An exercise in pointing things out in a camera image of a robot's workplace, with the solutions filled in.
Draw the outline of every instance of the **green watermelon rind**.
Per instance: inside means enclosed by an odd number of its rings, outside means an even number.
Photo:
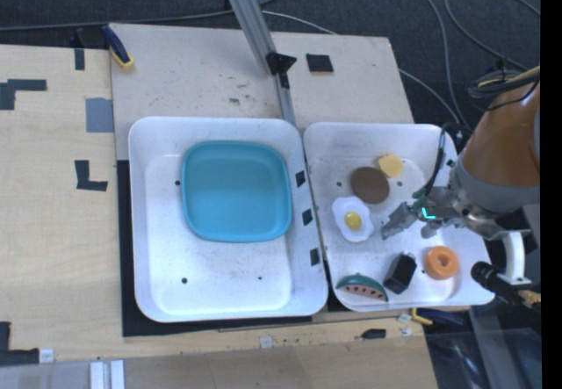
[[[379,291],[384,295],[385,301],[388,301],[388,294],[386,293],[386,290],[383,287],[383,285],[379,283],[377,280],[366,277],[365,275],[356,274],[356,275],[349,275],[347,277],[344,277],[338,282],[335,288],[342,289],[345,286],[353,286],[353,285],[368,286],[375,291]]]

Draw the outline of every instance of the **blue tray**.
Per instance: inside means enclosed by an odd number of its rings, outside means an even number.
[[[291,186],[281,154],[263,144],[206,141],[182,165],[185,220],[211,241],[271,241],[292,222]]]

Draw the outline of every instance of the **fried egg toy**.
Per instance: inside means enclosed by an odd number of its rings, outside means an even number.
[[[349,242],[366,241],[375,232],[371,211],[359,197],[339,197],[332,204],[335,224]]]

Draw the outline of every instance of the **egg yolk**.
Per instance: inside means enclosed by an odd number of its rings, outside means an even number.
[[[361,216],[355,211],[347,211],[343,215],[343,221],[345,222],[345,225],[347,225],[351,230],[358,230],[359,228],[361,228],[361,224],[363,223],[361,221]]]

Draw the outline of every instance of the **brown round patty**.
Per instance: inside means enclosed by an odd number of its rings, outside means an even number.
[[[390,193],[388,179],[382,170],[358,168],[351,174],[351,189],[365,203],[377,204],[386,200]]]

